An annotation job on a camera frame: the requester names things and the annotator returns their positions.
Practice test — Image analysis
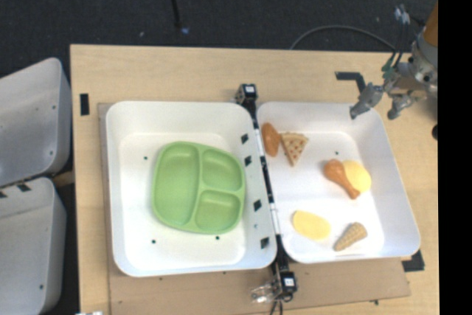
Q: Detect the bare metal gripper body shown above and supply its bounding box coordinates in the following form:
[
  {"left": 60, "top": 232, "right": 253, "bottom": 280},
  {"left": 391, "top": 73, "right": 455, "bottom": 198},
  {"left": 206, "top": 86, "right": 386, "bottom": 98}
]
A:
[{"left": 383, "top": 60, "right": 439, "bottom": 103}]

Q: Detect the orange toy chicken drumstick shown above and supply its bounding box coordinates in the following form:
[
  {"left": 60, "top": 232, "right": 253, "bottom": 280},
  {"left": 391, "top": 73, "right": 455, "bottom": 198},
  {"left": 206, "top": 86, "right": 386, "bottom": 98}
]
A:
[{"left": 323, "top": 158, "right": 361, "bottom": 201}]

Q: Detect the brown toy bread roll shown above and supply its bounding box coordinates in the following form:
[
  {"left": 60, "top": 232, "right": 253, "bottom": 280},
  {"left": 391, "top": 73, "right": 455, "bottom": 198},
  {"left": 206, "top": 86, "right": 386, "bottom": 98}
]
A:
[{"left": 260, "top": 122, "right": 282, "bottom": 158}]

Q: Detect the white plastic tray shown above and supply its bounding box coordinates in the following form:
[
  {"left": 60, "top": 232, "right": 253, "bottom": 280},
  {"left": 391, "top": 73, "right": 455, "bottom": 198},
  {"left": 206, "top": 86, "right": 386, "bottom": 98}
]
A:
[
  {"left": 255, "top": 100, "right": 422, "bottom": 265},
  {"left": 105, "top": 100, "right": 279, "bottom": 278}
]

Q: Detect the thin black and white rod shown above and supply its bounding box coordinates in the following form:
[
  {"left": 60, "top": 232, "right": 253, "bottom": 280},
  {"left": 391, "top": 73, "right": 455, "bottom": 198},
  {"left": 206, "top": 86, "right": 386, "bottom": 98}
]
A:
[{"left": 246, "top": 98, "right": 289, "bottom": 272}]

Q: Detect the tan toy ice cream cone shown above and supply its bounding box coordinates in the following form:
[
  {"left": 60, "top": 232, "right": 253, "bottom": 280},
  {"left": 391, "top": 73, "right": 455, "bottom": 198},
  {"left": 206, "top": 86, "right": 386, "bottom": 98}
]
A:
[{"left": 333, "top": 221, "right": 369, "bottom": 252}]

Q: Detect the yellow oval toy chip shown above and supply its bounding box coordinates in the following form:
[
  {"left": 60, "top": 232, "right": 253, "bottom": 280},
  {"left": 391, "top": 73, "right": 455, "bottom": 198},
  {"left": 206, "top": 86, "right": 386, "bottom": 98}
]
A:
[{"left": 291, "top": 210, "right": 332, "bottom": 242}]

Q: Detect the green divided plate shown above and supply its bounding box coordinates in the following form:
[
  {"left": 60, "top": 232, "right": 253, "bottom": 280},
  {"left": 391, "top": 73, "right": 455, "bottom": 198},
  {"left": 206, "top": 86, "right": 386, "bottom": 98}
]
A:
[{"left": 150, "top": 140, "right": 247, "bottom": 236}]

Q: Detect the black block with wires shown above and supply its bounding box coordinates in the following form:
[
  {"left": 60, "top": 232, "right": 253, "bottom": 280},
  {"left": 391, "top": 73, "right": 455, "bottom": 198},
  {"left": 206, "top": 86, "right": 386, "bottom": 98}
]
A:
[
  {"left": 235, "top": 83, "right": 259, "bottom": 104},
  {"left": 277, "top": 271, "right": 299, "bottom": 295}
]

